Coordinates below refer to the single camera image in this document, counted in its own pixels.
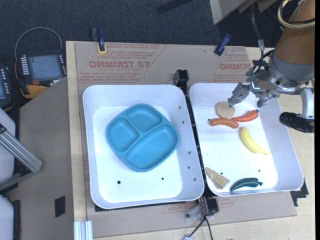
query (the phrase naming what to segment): blue plate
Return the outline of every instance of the blue plate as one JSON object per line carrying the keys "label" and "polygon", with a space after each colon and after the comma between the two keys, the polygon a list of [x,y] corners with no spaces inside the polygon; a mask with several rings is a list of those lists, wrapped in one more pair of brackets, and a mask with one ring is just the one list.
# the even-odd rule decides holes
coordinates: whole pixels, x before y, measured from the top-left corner
{"label": "blue plate", "polygon": [[131,106],[114,118],[106,138],[113,151],[138,172],[157,167],[179,145],[175,127],[148,104]]}

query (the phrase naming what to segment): wooden table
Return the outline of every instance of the wooden table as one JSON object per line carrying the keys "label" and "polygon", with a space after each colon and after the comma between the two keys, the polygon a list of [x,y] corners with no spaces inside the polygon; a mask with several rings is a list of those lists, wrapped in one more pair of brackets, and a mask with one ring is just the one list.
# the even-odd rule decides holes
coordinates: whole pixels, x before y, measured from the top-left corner
{"label": "wooden table", "polygon": [[[84,185],[84,169],[81,143],[81,122],[79,117],[79,99],[77,84],[77,61],[74,41],[66,42],[67,85],[70,126],[70,152],[72,166],[72,191],[74,221],[84,222],[87,218],[86,195]],[[246,48],[248,57],[256,60],[260,56],[257,48]],[[282,95],[279,102],[283,111],[301,112],[301,99],[299,96]],[[211,226],[215,240],[248,240],[248,239],[315,239],[315,135],[302,133],[289,129],[295,151],[297,153],[309,195],[298,200],[297,216],[283,217]],[[129,235],[100,237],[103,240],[120,239],[182,239],[192,232],[194,228],[182,228],[145,232]],[[194,234],[196,239],[209,239],[207,226],[202,226]]]}

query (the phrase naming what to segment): black bracket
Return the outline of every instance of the black bracket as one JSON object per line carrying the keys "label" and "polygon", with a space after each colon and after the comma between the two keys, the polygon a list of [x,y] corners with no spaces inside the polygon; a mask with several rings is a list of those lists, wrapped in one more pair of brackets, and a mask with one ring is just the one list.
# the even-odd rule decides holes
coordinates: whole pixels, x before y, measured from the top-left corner
{"label": "black bracket", "polygon": [[297,207],[298,206],[298,198],[306,198],[307,195],[309,195],[306,181],[305,180],[303,181],[303,185],[300,188],[300,190],[290,191],[290,193],[291,193],[291,197],[292,197],[294,206]]}
{"label": "black bracket", "polygon": [[213,194],[211,192],[211,190],[208,187],[207,184],[207,178],[206,178],[206,173],[205,173],[205,166],[202,160],[202,155],[201,155],[201,149],[200,149],[200,142],[199,142],[199,137],[198,137],[198,131],[197,131],[197,127],[196,127],[196,121],[195,121],[195,116],[194,116],[194,112],[191,106],[191,101],[188,95],[188,86],[187,86],[187,81],[189,80],[189,73],[188,70],[186,69],[177,69],[175,71],[175,74],[173,76],[173,84],[177,87],[180,87],[184,93],[184,97],[185,97],[185,101],[186,101],[186,105],[188,108],[188,113],[189,113],[189,117],[190,117],[190,121],[191,121],[191,125],[192,125],[192,131],[193,131],[193,136],[194,136],[194,140],[195,140],[195,145],[196,145],[196,149],[198,152],[198,157],[199,157],[199,161],[200,161],[200,165],[201,165],[201,170],[202,170],[202,177],[203,177],[203,181],[204,181],[204,194],[203,197],[207,198],[212,198],[214,196],[216,196],[215,194]]}
{"label": "black bracket", "polygon": [[61,196],[54,200],[55,217],[59,217],[66,213],[66,197]]}
{"label": "black bracket", "polygon": [[15,200],[13,206],[13,240],[20,240],[21,234],[21,204],[20,200]]}

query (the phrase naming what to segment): handheld device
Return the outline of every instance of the handheld device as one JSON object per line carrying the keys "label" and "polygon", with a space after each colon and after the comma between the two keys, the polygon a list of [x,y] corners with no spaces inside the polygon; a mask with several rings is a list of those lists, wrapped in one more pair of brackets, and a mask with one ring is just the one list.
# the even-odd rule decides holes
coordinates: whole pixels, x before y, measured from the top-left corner
{"label": "handheld device", "polygon": [[14,94],[8,69],[0,61],[0,107],[7,111],[14,105]]}
{"label": "handheld device", "polygon": [[62,50],[25,52],[15,64],[16,78],[22,95],[33,99],[67,75]]}

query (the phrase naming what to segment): black connector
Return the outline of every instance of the black connector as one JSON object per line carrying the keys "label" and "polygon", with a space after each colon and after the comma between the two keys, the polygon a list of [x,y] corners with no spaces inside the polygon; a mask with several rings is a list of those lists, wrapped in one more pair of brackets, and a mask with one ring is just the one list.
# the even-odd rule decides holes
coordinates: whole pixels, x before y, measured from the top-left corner
{"label": "black connector", "polygon": [[187,82],[189,80],[189,73],[186,69],[178,69],[173,76],[173,84],[177,87],[181,87],[181,82]]}
{"label": "black connector", "polygon": [[214,215],[219,212],[219,206],[216,198],[208,197],[206,198],[206,205],[208,207],[208,215]]}
{"label": "black connector", "polygon": [[315,119],[303,118],[296,113],[283,112],[279,117],[280,123],[303,133],[315,132]]}
{"label": "black connector", "polygon": [[292,197],[292,201],[294,203],[294,206],[297,207],[298,206],[298,198],[306,198],[307,195],[309,195],[306,181],[303,180],[303,185],[300,188],[300,190],[290,191],[290,193],[291,193],[291,197]]}

